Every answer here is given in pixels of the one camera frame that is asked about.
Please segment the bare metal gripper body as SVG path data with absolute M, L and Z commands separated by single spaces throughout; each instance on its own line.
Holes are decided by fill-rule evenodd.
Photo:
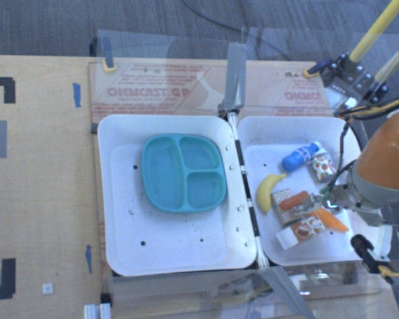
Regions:
M 331 211 L 352 208 L 356 205 L 354 189 L 347 183 L 324 186 L 321 189 L 321 202 L 324 208 Z

